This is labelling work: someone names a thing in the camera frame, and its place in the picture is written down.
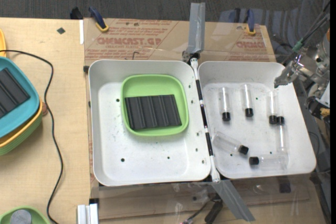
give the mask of black cap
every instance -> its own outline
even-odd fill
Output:
[[[241,146],[239,147],[238,151],[239,151],[240,153],[246,155],[247,152],[248,152],[248,147],[247,147],[247,146],[243,146],[243,145],[241,145]]]
[[[224,112],[222,114],[222,119],[223,121],[230,121],[231,120],[230,112]]]
[[[245,109],[245,116],[248,118],[253,116],[253,109]]]
[[[283,116],[277,117],[277,124],[278,125],[284,125],[285,124],[285,118]]]
[[[272,125],[277,124],[277,116],[275,115],[269,116],[269,124],[272,124]]]
[[[259,164],[259,158],[258,157],[250,157],[248,162],[250,163],[250,165],[258,165]]]

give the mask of green bowl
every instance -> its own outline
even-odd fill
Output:
[[[0,224],[11,224],[10,222],[10,218],[12,216],[12,214],[17,211],[17,210],[27,210],[30,214],[31,214],[31,222],[32,224],[50,224],[50,222],[48,221],[48,219],[43,216],[37,209],[35,209],[34,207],[31,206],[20,206],[20,207],[16,207],[6,213],[4,213],[3,215],[0,215]]]
[[[176,100],[182,125],[133,130],[130,128],[125,98],[150,95],[173,94]],[[163,136],[179,134],[185,130],[189,122],[188,105],[184,89],[175,77],[164,74],[140,74],[126,78],[121,86],[121,112],[128,131],[142,136]]]

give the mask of blue clamp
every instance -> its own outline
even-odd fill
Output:
[[[254,36],[256,31],[254,29],[254,13],[252,9],[247,10],[247,26],[247,33],[251,36]]]
[[[90,6],[89,12],[91,13],[91,16],[95,18],[96,20],[96,26],[101,32],[107,32],[109,30],[109,26],[105,24],[103,17],[100,15],[100,13],[97,11],[96,8]]]

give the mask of white tray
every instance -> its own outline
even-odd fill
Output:
[[[285,117],[289,137],[287,169],[263,170],[249,165],[250,156],[276,153],[276,126],[268,123],[267,95],[274,90],[274,79],[281,74],[283,65],[274,62],[214,62],[199,66],[205,110],[213,138],[216,131],[242,142],[249,147],[247,156],[220,151],[214,147],[218,171],[228,178],[250,178],[310,173],[315,169],[316,158],[293,84],[279,86],[279,108]],[[253,119],[245,117],[240,100],[239,86],[251,85]],[[222,121],[218,108],[218,88],[230,89],[231,120]]]
[[[189,111],[180,134],[143,137],[122,122],[124,79],[135,74],[168,74],[183,85]],[[89,69],[93,172],[105,186],[199,181],[210,173],[209,153],[193,70],[181,61],[99,60]]]

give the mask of green cable connector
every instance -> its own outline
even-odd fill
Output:
[[[301,38],[296,44],[295,46],[292,48],[292,51],[298,52],[299,49],[301,49],[301,47],[303,46],[303,38]]]

